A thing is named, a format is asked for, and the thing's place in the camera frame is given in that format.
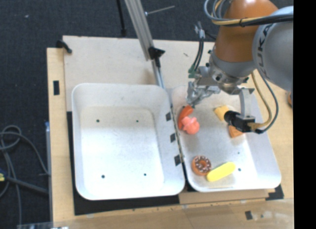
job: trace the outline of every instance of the cable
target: cable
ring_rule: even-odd
[[[254,84],[255,84],[255,87],[256,87],[256,89],[257,89],[257,91],[258,91],[258,93],[259,93],[259,96],[261,97],[261,100],[262,100],[263,103],[265,104],[265,106],[266,106],[266,108],[267,108],[267,110],[268,110],[268,113],[269,113],[268,120],[265,121],[264,123],[249,123],[249,124],[248,124],[248,126],[251,127],[251,130],[255,131],[257,128],[266,126],[267,124],[270,123],[270,121],[271,121],[271,119],[272,119],[272,113],[271,113],[271,109],[270,109],[270,107],[269,107],[267,101],[265,100],[265,98],[264,98],[264,96],[263,96],[263,94],[262,94],[262,92],[261,92],[261,90],[260,90],[260,88],[259,88],[259,86],[258,86],[256,77],[255,77],[255,74],[254,74],[253,72],[251,73],[251,77],[252,77],[253,82],[254,82]]]
[[[36,155],[37,155],[37,157],[38,157],[38,159],[39,159],[39,162],[40,162],[41,167],[42,167],[42,169],[44,170],[44,172],[45,172],[48,176],[50,176],[50,173],[48,172],[48,170],[47,170],[46,167],[44,166],[44,162],[43,162],[42,158],[40,157],[40,153],[39,153],[39,151],[37,150],[37,148],[35,147],[35,145],[33,144],[33,142],[30,141],[28,138],[26,138],[26,137],[25,137],[24,135],[22,135],[21,133],[17,133],[17,132],[6,132],[5,130],[7,130],[7,129],[9,129],[9,128],[16,128],[17,130],[20,131],[20,128],[19,128],[19,127],[15,126],[15,125],[10,125],[10,126],[7,126],[7,127],[4,129],[3,132],[0,132],[0,136],[3,136],[3,135],[16,135],[16,136],[19,137],[19,138],[18,138],[18,141],[20,140],[20,138],[24,139],[29,145],[31,145],[31,147],[32,147],[33,150],[35,151],[35,153],[36,153]],[[12,143],[12,144],[9,145],[9,146],[4,146],[4,145],[2,145],[2,147],[0,147],[0,151],[7,150],[7,149],[9,149],[9,148],[14,147],[15,145],[18,144],[18,141]]]
[[[254,26],[264,25],[270,23],[288,22],[293,21],[293,14],[269,15],[254,18],[241,18],[241,19],[227,19],[222,17],[222,8],[227,2],[231,0],[214,0],[212,6],[212,13],[209,13],[207,6],[211,0],[206,0],[204,3],[204,12],[208,18],[212,20],[215,25],[220,26]]]
[[[204,49],[204,40],[201,38],[199,41],[199,48],[198,48],[198,53],[197,53],[197,62],[194,68],[194,71],[198,70],[199,64],[201,62],[202,54],[203,54],[203,49]]]
[[[208,31],[205,31],[205,35],[209,36],[213,40],[216,40],[216,35],[213,35],[213,34],[209,33]]]
[[[9,129],[15,129],[15,130],[17,130],[17,132],[7,131]],[[5,135],[14,135],[14,136],[17,136],[17,138],[10,145],[6,145],[6,143],[4,141],[4,136]],[[21,140],[25,140],[29,145],[31,145],[31,147],[33,148],[33,150],[35,151],[35,153],[36,153],[36,155],[37,155],[37,157],[39,159],[39,162],[40,162],[43,170],[45,171],[45,173],[48,176],[50,176],[48,170],[46,169],[46,167],[44,165],[44,162],[43,162],[42,158],[40,157],[40,153],[38,152],[37,148],[35,147],[35,145],[28,138],[26,138],[24,135],[22,135],[22,131],[21,131],[21,129],[18,126],[16,126],[16,125],[9,125],[9,126],[5,127],[3,129],[3,131],[0,132],[0,152],[2,152],[2,154],[4,156],[4,159],[5,159],[5,162],[6,162],[6,165],[7,165],[7,176],[6,176],[7,183],[6,183],[5,187],[4,187],[4,189],[2,190],[2,192],[0,193],[0,198],[7,191],[10,182],[15,183],[15,188],[16,188],[17,198],[18,198],[19,224],[20,225],[22,224],[22,201],[21,201],[21,193],[20,193],[19,185],[28,187],[30,189],[33,189],[33,190],[36,190],[36,191],[39,191],[39,192],[46,192],[45,189],[43,189],[43,188],[39,188],[39,187],[30,185],[30,184],[24,183],[22,181],[19,181],[16,178],[15,170],[14,170],[11,158],[10,158],[7,150],[12,148],[12,147],[14,147],[14,146],[16,146]]]
[[[266,84],[267,88],[269,89],[269,91],[270,91],[270,93],[271,93],[271,95],[272,95],[272,97],[273,97],[273,99],[274,99],[274,101],[275,101],[275,104],[276,104],[276,113],[275,113],[274,118],[273,118],[272,121],[270,122],[270,124],[269,124],[265,129],[263,129],[263,130],[262,130],[262,129],[258,129],[258,128],[254,130],[256,133],[261,134],[261,133],[264,133],[264,132],[266,132],[267,130],[269,130],[270,127],[271,127],[271,126],[274,124],[274,122],[276,121],[277,116],[278,116],[279,106],[278,106],[278,102],[277,102],[277,97],[276,97],[275,94],[273,93],[273,91],[272,91],[271,87],[269,86],[268,82],[267,82],[266,79],[262,76],[262,74],[261,74],[260,72],[259,72],[259,74],[260,74],[260,76],[261,76],[263,82]]]

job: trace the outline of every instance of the aluminum rod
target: aluminum rod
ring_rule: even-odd
[[[153,38],[149,30],[146,15],[140,0],[124,0],[132,20],[135,32],[141,44],[146,60],[151,60],[149,48],[154,47]],[[162,88],[164,82],[161,75],[161,70],[156,66],[155,61],[152,61],[153,71],[156,79],[156,84]]]

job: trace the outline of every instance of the black bracket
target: black bracket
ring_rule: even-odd
[[[72,53],[73,51],[68,47],[68,45],[61,39],[56,42],[56,47],[65,48],[67,53]]]
[[[149,49],[149,56],[152,60],[155,60],[155,64],[158,68],[161,67],[160,65],[160,60],[159,58],[165,53],[164,50],[158,49],[158,48],[154,48],[153,46],[151,46]]]
[[[254,123],[255,118],[250,117],[248,119],[242,119],[238,117],[239,115],[240,113],[227,111],[224,115],[224,120],[228,123],[228,125],[236,127],[236,129],[240,132],[251,132],[251,128],[248,123]]]

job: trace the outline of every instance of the wooden table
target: wooden table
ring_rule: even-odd
[[[144,65],[150,65],[149,62],[143,60],[142,50],[137,39],[117,39],[117,38],[88,38],[84,40],[105,40],[106,42],[116,42],[124,44],[126,49],[114,49],[108,52],[105,58],[126,57],[135,58],[144,61]],[[64,37],[67,43],[77,40],[77,37]],[[163,49],[166,53],[161,58],[162,74],[166,87],[173,86],[175,83],[186,84],[187,81],[187,63],[191,64],[195,58],[198,49],[197,42],[187,41],[168,41],[154,40],[155,47]],[[207,51],[211,49],[213,43],[207,42],[204,47],[203,60],[208,61]],[[101,212],[97,214],[80,215],[74,214],[73,187],[71,177],[71,164],[69,154],[68,140],[68,124],[66,118],[66,87],[65,87],[65,66],[64,57],[65,50],[61,48],[47,49],[47,72],[48,72],[48,99],[49,99],[49,123],[50,123],[50,146],[51,146],[51,169],[52,169],[52,214],[54,222],[65,221],[69,224],[76,225],[99,225],[102,227],[104,220],[110,225],[126,225],[130,224],[130,228],[138,228],[139,225],[147,221],[147,225],[156,225],[160,228],[165,223],[168,227],[173,228],[193,228],[192,217],[188,217],[188,211],[184,208],[188,207],[213,207],[215,204],[235,205],[247,204],[253,202],[262,202],[269,192],[274,190],[253,190],[253,191],[232,191],[230,193],[218,193],[207,195],[203,193],[187,193],[179,194],[180,205],[172,205],[165,207],[152,207],[141,209],[118,210],[111,212]],[[54,82],[59,82],[59,91],[54,91]],[[149,78],[149,83],[154,82],[153,78]],[[252,79],[249,79],[249,86],[253,87]],[[268,101],[272,102],[272,98],[265,86],[260,86]],[[293,111],[287,102],[287,92],[271,84],[271,87],[278,98],[279,116],[275,124],[268,131],[273,150],[276,155],[282,180],[281,186],[284,192],[287,207],[291,207],[294,199],[293,187]],[[262,112],[263,119],[268,117],[268,113],[264,108],[264,104],[259,99],[258,104]]]

